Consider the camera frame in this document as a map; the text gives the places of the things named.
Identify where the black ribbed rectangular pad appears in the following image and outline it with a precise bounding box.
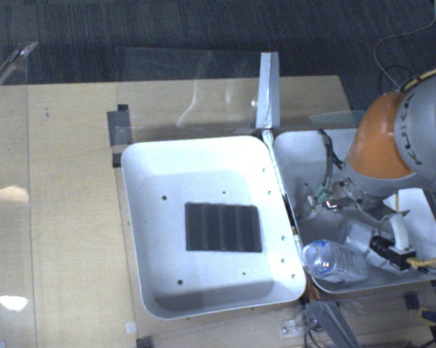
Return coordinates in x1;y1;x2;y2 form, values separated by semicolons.
181;196;264;260

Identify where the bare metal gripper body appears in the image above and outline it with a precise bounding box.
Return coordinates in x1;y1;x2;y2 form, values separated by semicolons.
322;178;370;214

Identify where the clear plastic bottle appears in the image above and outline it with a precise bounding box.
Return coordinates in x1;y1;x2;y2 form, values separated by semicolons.
337;218;387;270
300;235;371;288

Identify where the white plastic tray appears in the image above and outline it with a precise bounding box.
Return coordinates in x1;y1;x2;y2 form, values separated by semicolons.
118;128;310;324
271;117;436;299

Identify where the black cylinder on white bracket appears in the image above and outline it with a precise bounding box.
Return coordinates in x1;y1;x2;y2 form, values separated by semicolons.
367;214;419;275

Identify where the thin black and white rod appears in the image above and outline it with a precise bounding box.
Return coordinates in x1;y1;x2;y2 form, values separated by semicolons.
261;126;308;279

